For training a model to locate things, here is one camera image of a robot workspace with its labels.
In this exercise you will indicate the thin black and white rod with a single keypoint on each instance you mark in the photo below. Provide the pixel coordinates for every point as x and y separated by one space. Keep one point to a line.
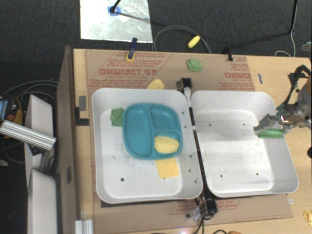
200 155

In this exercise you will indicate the yellow toy potato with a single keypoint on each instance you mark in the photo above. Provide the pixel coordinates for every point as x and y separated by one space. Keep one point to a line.
167 145

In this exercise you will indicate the green toy pea pod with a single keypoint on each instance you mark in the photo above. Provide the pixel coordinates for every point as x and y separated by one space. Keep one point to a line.
270 133

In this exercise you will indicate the brown cardboard board, red print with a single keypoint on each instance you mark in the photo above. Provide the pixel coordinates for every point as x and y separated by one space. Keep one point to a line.
136 64

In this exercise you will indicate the yellow toy corn cob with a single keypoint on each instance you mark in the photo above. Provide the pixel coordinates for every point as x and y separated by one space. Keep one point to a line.
194 42

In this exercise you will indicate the white plastic tray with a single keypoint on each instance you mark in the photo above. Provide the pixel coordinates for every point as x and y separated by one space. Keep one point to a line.
136 179
239 155

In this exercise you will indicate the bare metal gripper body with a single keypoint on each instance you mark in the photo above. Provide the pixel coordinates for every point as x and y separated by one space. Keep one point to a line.
296 118

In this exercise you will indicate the yellow cheese slice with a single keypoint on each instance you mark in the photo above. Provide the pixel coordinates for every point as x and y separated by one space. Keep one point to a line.
167 168

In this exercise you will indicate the yellow flat round toy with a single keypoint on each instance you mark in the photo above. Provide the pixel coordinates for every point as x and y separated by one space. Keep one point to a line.
156 84

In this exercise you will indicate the blue divided plate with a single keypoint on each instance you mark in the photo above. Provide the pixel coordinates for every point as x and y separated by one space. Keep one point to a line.
137 130

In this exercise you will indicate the green lettuce leaf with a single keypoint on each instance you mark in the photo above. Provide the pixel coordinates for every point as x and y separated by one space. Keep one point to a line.
117 117

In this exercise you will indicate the pale yellow toy food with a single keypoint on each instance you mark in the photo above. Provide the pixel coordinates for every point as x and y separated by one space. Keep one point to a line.
308 217

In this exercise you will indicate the green dotted round toy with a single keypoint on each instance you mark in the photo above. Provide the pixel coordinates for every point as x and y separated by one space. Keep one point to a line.
194 65

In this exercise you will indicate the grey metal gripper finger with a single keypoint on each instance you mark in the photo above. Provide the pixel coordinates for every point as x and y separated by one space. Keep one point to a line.
264 123

